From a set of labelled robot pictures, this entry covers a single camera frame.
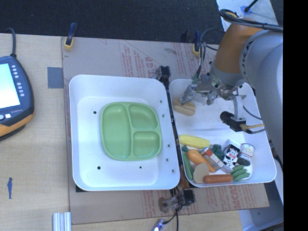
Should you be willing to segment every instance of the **toy food item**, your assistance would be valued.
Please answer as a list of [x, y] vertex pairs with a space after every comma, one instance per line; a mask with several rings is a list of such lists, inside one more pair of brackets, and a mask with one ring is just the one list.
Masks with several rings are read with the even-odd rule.
[[199, 149], [203, 149], [205, 147], [210, 146], [209, 140], [196, 137], [196, 136], [192, 136], [192, 135], [186, 135], [186, 134], [181, 134], [179, 136], [179, 141], [181, 144], [191, 146], [194, 148], [199, 148]]
[[187, 176], [188, 179], [192, 180], [193, 179], [193, 168], [192, 168], [192, 165], [189, 161], [189, 158], [188, 158], [186, 152], [182, 152], [182, 158], [183, 158], [183, 162], [184, 162], [184, 168], [185, 168], [186, 176]]
[[186, 102], [182, 105], [179, 98], [175, 98], [172, 104], [175, 111], [187, 116], [193, 116], [196, 111], [196, 105], [193, 102]]
[[242, 180], [244, 178], [248, 178], [250, 176], [250, 173], [243, 173], [237, 177], [234, 178], [235, 181], [239, 181], [239, 180]]
[[223, 160], [225, 154], [221, 150], [221, 145], [219, 144], [213, 144], [213, 147], [211, 148], [211, 151], [220, 159]]
[[244, 168], [244, 165], [237, 165], [231, 171], [231, 175], [235, 181], [239, 181], [249, 177], [250, 173], [247, 173], [247, 169]]
[[235, 167], [235, 164], [237, 163], [238, 154], [240, 153], [240, 149], [236, 148], [234, 145], [230, 144], [228, 145], [224, 151], [227, 150], [225, 157], [223, 158], [222, 162], [225, 165], [225, 168], [228, 171], [232, 171]]
[[189, 160], [191, 160], [195, 164], [206, 163], [208, 165], [208, 169], [210, 172], [214, 173], [215, 170], [210, 165], [210, 163], [195, 149], [191, 149], [187, 152], [187, 156]]
[[239, 153], [239, 159], [237, 160], [237, 163], [244, 166], [249, 166], [251, 163], [252, 155], [254, 154], [254, 150], [255, 148], [250, 144], [241, 144], [241, 151]]
[[224, 167], [222, 161], [211, 151], [210, 148], [208, 147], [204, 148], [200, 152], [200, 154], [206, 159], [206, 161], [209, 162], [209, 164], [213, 167], [215, 172]]
[[193, 172], [193, 180], [196, 183], [204, 183], [203, 178], [207, 175], [209, 175], [208, 165], [206, 163], [198, 164]]
[[205, 183], [229, 182], [232, 180], [233, 180], [233, 177], [231, 174], [207, 175], [203, 178], [203, 181]]

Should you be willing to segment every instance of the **green divided plate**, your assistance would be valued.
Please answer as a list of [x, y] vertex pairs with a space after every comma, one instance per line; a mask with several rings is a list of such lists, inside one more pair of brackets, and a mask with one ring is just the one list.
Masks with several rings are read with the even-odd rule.
[[101, 136], [105, 152], [116, 160], [150, 159], [162, 148], [158, 116], [142, 103], [106, 105], [101, 113]]

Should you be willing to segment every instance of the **dark carpet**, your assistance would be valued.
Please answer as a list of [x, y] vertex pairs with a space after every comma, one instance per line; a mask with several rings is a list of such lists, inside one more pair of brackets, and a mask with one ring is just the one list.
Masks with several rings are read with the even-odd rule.
[[[270, 2], [282, 26], [283, 0]], [[17, 34], [66, 36], [76, 22], [76, 37], [179, 42], [187, 30], [223, 30], [216, 0], [0, 0], [0, 7], [0, 31]], [[221, 37], [213, 31], [206, 40]]]

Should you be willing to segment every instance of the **wooden table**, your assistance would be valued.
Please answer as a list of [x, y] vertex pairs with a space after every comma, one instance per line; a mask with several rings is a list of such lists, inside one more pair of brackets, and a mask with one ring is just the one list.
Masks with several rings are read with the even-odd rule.
[[[12, 53], [11, 34], [0, 34], [0, 57]], [[0, 230], [51, 231], [53, 213], [69, 212], [64, 90], [49, 89], [48, 67], [62, 67], [61, 37], [16, 35], [16, 55], [31, 80], [36, 114], [0, 141]], [[12, 178], [12, 198], [8, 181]], [[72, 225], [73, 231], [152, 230], [157, 218]], [[179, 216], [179, 230], [239, 231], [238, 211]], [[174, 218], [164, 231], [176, 230]]]

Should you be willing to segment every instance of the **toy can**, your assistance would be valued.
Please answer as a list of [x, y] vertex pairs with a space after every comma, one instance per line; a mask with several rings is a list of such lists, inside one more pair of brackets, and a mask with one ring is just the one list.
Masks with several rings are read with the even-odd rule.
[[251, 164], [252, 155], [254, 154], [255, 148], [251, 144], [243, 143], [241, 144], [241, 150], [238, 155], [237, 163], [249, 166]]

